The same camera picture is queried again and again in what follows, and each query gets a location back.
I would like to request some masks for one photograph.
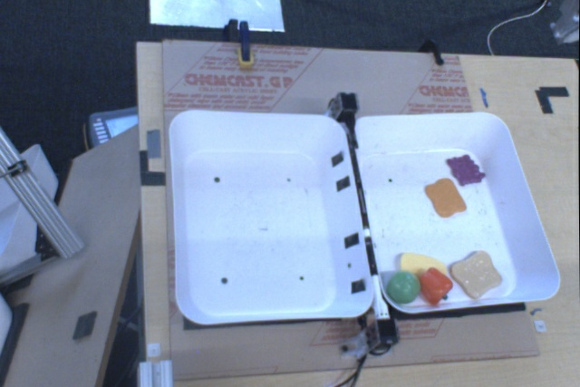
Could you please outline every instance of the purple toy grape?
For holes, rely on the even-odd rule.
[[[446,161],[451,168],[451,173],[461,186],[481,182],[486,177],[485,173],[479,171],[479,166],[475,164],[475,161],[469,155],[455,157]]]

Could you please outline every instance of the orange toy food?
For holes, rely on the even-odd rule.
[[[443,218],[448,218],[467,209],[463,197],[451,179],[439,179],[434,184],[425,187],[425,193],[433,203],[437,214]]]
[[[451,279],[445,276],[436,267],[430,267],[419,276],[420,292],[430,304],[436,305],[442,298],[446,298],[453,288]]]

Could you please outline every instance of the white plastic tray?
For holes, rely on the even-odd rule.
[[[176,297],[200,324],[355,317],[372,302],[343,128],[323,116],[187,111],[169,129]],[[343,154],[333,166],[332,158]],[[337,190],[337,181],[350,186]],[[365,290],[353,293],[353,282]]]
[[[459,285],[424,313],[542,300],[559,274],[506,125],[486,113],[367,117],[357,158],[384,278],[401,253],[448,266],[487,251],[503,277],[479,300]],[[486,177],[439,217],[424,193],[469,154]],[[169,128],[180,311],[200,324],[354,317],[373,294],[344,129],[322,115],[186,111]],[[348,187],[338,189],[348,179]],[[358,244],[345,239],[356,235]],[[364,282],[364,289],[357,283]]]
[[[361,118],[356,126],[362,183],[377,267],[386,283],[402,253],[432,256],[447,266],[472,252],[491,256],[503,282],[480,299],[454,283],[437,306],[421,297],[407,313],[544,300],[559,273],[508,127],[489,113],[442,113]],[[468,154],[486,177],[460,186],[446,159]],[[467,210],[440,217],[424,188],[453,179]]]

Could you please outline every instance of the red toy pepper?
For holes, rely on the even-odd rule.
[[[451,279],[430,267],[419,277],[420,292],[430,304],[436,305],[453,288]]]

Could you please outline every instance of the wooden table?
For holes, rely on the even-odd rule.
[[[7,296],[28,311],[6,386],[102,385],[137,250],[138,136],[131,129],[73,161],[59,209],[85,248]],[[80,321],[93,325],[77,334]]]
[[[147,132],[163,127],[161,44],[138,45],[140,149]],[[497,114],[508,125],[548,241],[561,273],[560,290],[533,319],[542,320],[539,357],[437,363],[362,370],[357,385],[568,385],[580,378],[578,273],[578,68],[572,60],[460,56],[474,111]],[[566,87],[567,98],[552,97],[543,113],[536,90]],[[480,89],[487,96],[484,105]],[[149,170],[164,171],[163,157]],[[141,190],[146,343],[159,344],[150,361],[169,359],[168,264],[165,189]],[[178,386],[328,386],[340,372],[304,372],[176,382]]]

